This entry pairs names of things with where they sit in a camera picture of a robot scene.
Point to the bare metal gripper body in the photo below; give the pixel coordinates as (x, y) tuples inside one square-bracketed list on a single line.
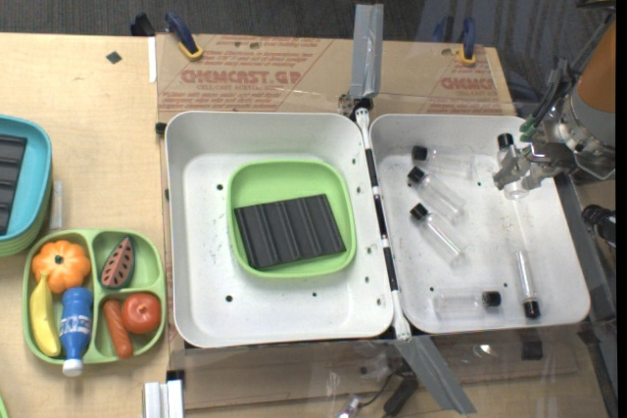
[(578, 152)]

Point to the watermelon slice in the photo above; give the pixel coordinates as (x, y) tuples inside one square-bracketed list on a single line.
[(118, 265)]

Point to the yellow banana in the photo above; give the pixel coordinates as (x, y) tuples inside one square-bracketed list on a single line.
[(43, 318)]

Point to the black ribbed rack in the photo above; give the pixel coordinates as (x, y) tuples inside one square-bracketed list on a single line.
[(289, 230), (9, 181)]

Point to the clear plastic bottle black cap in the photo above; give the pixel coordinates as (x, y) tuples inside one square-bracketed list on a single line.
[(438, 196), (505, 142), (463, 303), (443, 163), (525, 276), (441, 232)]

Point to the white plastic tray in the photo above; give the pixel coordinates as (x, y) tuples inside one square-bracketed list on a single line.
[(206, 298), (490, 230)]

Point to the blue plate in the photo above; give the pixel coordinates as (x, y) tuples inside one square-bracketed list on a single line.
[(36, 171)]

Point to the red tomato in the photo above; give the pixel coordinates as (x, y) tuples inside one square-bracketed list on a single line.
[(142, 313)]

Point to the brown cardboard board red print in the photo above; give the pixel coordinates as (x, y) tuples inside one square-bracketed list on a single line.
[(274, 73)]

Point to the green divided plate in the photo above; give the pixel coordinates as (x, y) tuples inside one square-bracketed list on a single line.
[(98, 355)]

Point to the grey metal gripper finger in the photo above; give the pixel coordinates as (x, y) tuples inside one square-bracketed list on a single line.
[(508, 164), (535, 176)]

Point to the orange pumpkin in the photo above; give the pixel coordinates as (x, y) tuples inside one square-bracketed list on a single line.
[(61, 265)]

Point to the black cylinder on white bracket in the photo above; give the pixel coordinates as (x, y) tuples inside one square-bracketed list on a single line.
[(598, 216)]

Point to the orange sausage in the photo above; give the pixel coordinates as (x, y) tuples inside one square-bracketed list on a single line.
[(117, 329)]

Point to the blue bottle white cap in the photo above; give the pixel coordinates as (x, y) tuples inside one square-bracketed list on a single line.
[(76, 323)]

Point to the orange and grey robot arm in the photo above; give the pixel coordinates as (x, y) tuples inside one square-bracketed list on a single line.
[(597, 73)]

